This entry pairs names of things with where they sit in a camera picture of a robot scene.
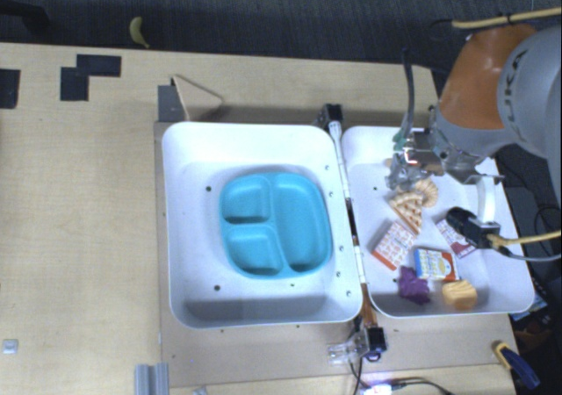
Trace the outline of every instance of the blue divided tray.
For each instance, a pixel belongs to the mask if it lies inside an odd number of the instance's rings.
[[[293,173],[258,173],[228,183],[220,194],[220,231],[228,260],[247,277],[303,276],[332,253],[322,195]]]

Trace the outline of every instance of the wooden table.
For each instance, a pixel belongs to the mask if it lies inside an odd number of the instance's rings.
[[[88,102],[62,102],[61,67],[76,66],[78,54],[120,56],[121,74],[90,77]],[[342,103],[348,126],[397,125],[407,104],[403,70],[394,65],[0,44],[0,68],[21,71],[17,107],[0,110],[0,339],[19,340],[16,355],[0,355],[0,391],[10,394],[132,394],[134,366],[162,360],[158,85],[189,78],[221,96],[229,108],[222,120],[236,122],[309,123],[323,104]],[[421,126],[436,96],[427,70],[416,68],[414,78]],[[366,381],[416,376],[457,395],[515,393],[491,350],[492,340],[515,347],[507,315],[407,320],[400,331],[381,317],[391,328],[388,364],[367,366]],[[299,334],[287,336],[295,347]],[[432,337],[450,346],[432,348]],[[408,354],[426,365],[411,367]],[[338,373],[347,370],[207,391],[351,393],[354,378]]]

